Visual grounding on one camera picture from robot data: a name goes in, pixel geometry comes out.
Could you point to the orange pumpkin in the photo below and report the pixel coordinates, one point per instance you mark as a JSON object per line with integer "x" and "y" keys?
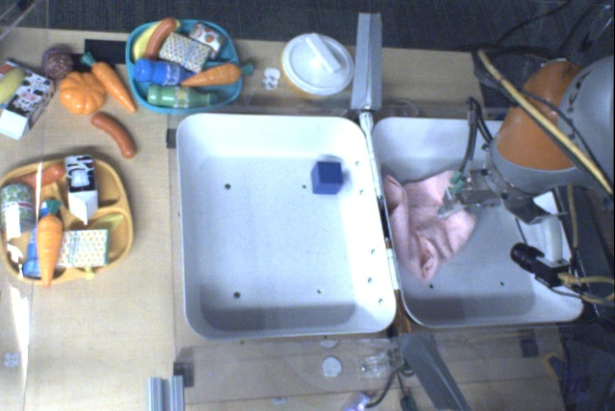
{"x": 81, "y": 93}

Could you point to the blue cube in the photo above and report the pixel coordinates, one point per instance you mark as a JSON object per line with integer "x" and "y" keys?
{"x": 327, "y": 177}

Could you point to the white can with orange print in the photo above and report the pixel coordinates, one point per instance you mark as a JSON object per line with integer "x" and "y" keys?
{"x": 209, "y": 37}

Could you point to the green bottle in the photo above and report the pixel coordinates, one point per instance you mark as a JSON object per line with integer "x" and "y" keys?
{"x": 178, "y": 96}

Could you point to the blue bottle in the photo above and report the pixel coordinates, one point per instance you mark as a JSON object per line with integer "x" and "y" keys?
{"x": 158, "y": 71}
{"x": 31, "y": 262}

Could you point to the yellow bowl with white lid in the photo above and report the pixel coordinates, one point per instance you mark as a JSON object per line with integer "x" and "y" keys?
{"x": 317, "y": 63}

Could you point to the small white plastic piece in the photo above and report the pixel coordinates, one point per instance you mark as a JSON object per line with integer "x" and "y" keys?
{"x": 271, "y": 79}

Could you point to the purple grapes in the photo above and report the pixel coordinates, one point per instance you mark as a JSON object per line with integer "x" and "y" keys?
{"x": 56, "y": 62}

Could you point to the blue divided plate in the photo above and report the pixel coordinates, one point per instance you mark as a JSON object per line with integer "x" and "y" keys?
{"x": 230, "y": 98}

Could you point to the yellow banana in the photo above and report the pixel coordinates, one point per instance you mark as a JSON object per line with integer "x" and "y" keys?
{"x": 140, "y": 41}

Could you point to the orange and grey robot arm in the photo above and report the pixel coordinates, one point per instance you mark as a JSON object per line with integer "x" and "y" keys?
{"x": 533, "y": 140}

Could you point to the patterned white carton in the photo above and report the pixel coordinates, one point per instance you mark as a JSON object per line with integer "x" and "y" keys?
{"x": 185, "y": 52}
{"x": 84, "y": 248}

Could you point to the clear plastic bottle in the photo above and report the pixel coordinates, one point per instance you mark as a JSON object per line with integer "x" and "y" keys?
{"x": 377, "y": 363}

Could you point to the orange carrot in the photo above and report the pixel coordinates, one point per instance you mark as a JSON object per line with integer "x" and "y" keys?
{"x": 211, "y": 75}
{"x": 49, "y": 241}
{"x": 113, "y": 85}

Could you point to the yellow-green banana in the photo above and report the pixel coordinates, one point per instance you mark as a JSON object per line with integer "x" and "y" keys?
{"x": 9, "y": 85}

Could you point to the cow print milk carton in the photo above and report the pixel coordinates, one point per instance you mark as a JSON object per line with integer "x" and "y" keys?
{"x": 29, "y": 104}
{"x": 81, "y": 188}

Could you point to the pink cloth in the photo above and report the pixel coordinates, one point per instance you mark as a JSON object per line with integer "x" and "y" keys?
{"x": 423, "y": 236}

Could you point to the black cylinder on white bracket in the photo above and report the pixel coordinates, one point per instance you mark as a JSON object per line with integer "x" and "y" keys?
{"x": 533, "y": 258}

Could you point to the white plastic tray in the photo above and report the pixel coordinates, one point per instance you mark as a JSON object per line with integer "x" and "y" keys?
{"x": 480, "y": 294}
{"x": 269, "y": 246}

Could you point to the brown sausage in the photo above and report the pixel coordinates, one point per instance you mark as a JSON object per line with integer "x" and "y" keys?
{"x": 115, "y": 135}
{"x": 48, "y": 175}
{"x": 160, "y": 36}

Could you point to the yellow divided plate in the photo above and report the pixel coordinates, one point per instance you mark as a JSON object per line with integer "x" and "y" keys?
{"x": 117, "y": 207}

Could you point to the green and white can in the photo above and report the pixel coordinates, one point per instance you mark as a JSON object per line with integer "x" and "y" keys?
{"x": 17, "y": 207}

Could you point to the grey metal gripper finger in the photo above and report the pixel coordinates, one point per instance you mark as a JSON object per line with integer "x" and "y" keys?
{"x": 449, "y": 209}
{"x": 454, "y": 194}

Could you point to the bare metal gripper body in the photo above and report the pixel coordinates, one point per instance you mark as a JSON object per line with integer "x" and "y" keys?
{"x": 483, "y": 188}

